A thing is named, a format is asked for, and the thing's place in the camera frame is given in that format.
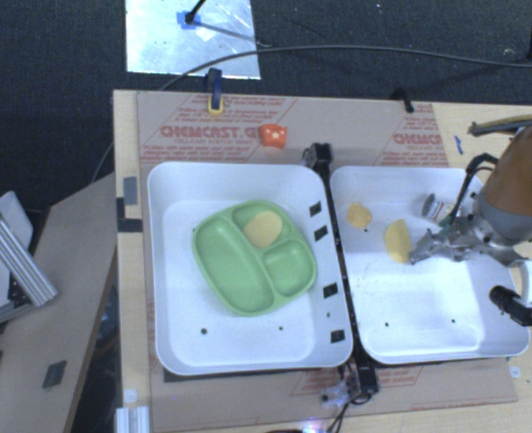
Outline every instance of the black carpet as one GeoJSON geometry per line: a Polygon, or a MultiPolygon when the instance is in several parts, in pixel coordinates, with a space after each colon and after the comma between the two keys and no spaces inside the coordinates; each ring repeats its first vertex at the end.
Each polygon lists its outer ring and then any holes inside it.
{"type": "MultiPolygon", "coordinates": [[[[251,0],[275,47],[349,43],[497,61],[525,58],[532,0],[251,0]]],[[[124,0],[0,0],[0,196],[41,209],[84,188],[112,141],[112,91],[169,77],[125,71],[124,0]]],[[[532,69],[371,51],[262,55],[225,92],[532,104],[532,69]]],[[[174,89],[197,91],[199,78],[174,89]]],[[[113,170],[112,156],[100,175],[113,170]]]]}

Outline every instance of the wooden surface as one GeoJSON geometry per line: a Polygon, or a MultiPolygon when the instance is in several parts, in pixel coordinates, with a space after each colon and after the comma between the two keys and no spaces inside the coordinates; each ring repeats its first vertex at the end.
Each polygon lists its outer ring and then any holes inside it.
{"type": "Polygon", "coordinates": [[[114,278],[114,191],[106,177],[50,211],[34,258],[59,295],[0,335],[0,433],[71,430],[114,278]],[[43,389],[62,361],[61,383],[43,389]]]}
{"type": "MultiPolygon", "coordinates": [[[[137,105],[136,92],[117,91],[115,100],[115,148],[118,197],[123,195],[123,179],[139,178],[137,105]]],[[[532,113],[528,106],[478,106],[434,104],[436,120],[442,135],[447,158],[451,167],[464,168],[473,155],[489,152],[500,156],[508,145],[506,136],[493,134],[473,138],[467,134],[472,121],[485,122],[513,115],[532,113]],[[457,147],[458,138],[463,154],[457,147]]],[[[133,216],[141,217],[141,201],[128,207],[133,216]]],[[[137,391],[136,402],[126,402],[126,407],[150,404],[150,378],[146,335],[146,305],[143,287],[142,241],[137,234],[122,233],[118,236],[121,282],[122,326],[122,380],[124,389],[137,391]]],[[[532,244],[519,249],[532,257],[532,244]]],[[[519,401],[516,403],[461,407],[458,409],[424,410],[392,413],[387,415],[356,416],[346,418],[343,431],[383,432],[463,432],[463,431],[532,431],[532,336],[530,348],[521,356],[510,360],[518,368],[520,377],[515,379],[519,401]]],[[[315,422],[318,428],[327,422],[315,422]]],[[[224,433],[266,432],[284,428],[305,428],[307,422],[292,422],[257,427],[225,428],[224,433]]]]}

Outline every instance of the robotic arm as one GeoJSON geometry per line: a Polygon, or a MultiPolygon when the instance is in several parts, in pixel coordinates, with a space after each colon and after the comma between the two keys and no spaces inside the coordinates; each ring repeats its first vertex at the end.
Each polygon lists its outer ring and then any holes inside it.
{"type": "Polygon", "coordinates": [[[494,131],[518,133],[499,160],[482,154],[466,169],[466,178],[456,204],[440,223],[441,230],[430,230],[410,252],[415,264],[441,252],[455,261],[472,254],[486,253],[505,266],[518,266],[523,276],[522,296],[513,290],[495,288],[491,300],[522,326],[532,326],[532,261],[520,256],[514,246],[532,240],[532,117],[511,119],[507,123],[474,124],[474,135],[494,131]],[[460,204],[474,174],[483,162],[495,165],[478,194],[473,194],[472,213],[458,216],[460,204]]]}

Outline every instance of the green divided plate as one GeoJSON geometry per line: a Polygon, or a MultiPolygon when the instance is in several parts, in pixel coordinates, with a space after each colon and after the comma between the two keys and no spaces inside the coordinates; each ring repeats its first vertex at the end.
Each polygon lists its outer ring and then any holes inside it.
{"type": "Polygon", "coordinates": [[[267,200],[229,207],[194,230],[192,249],[206,281],[234,313],[259,316],[295,299],[316,279],[316,260],[304,236],[284,210],[267,200]],[[262,212],[282,221],[280,235],[264,248],[243,230],[262,212]]]}

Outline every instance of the potato slice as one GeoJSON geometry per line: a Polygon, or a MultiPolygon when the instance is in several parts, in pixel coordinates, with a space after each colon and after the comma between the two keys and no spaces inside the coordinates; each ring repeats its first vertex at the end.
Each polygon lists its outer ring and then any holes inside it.
{"type": "Polygon", "coordinates": [[[386,251],[389,257],[397,263],[408,263],[410,261],[410,251],[412,243],[408,233],[407,224],[403,219],[398,219],[387,229],[384,236],[386,251]]]}
{"type": "Polygon", "coordinates": [[[372,221],[371,211],[359,203],[350,204],[346,211],[348,223],[359,229],[364,229],[372,221]]]}
{"type": "Polygon", "coordinates": [[[254,247],[263,249],[274,242],[282,232],[282,218],[266,210],[254,216],[244,227],[243,234],[254,247]]]}

